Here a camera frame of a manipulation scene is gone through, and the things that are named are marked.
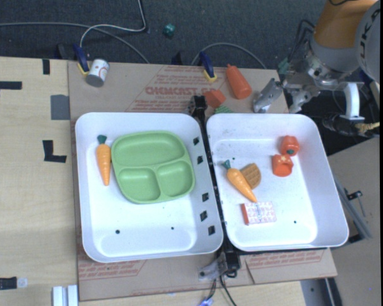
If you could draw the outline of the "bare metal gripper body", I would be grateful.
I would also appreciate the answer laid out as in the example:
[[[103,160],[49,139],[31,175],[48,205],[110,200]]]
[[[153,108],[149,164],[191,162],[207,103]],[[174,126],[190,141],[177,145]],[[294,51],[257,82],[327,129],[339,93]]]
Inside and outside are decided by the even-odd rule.
[[[307,55],[301,59],[293,59],[287,63],[282,85],[293,93],[294,91],[335,91],[345,73],[331,69],[318,57]]]

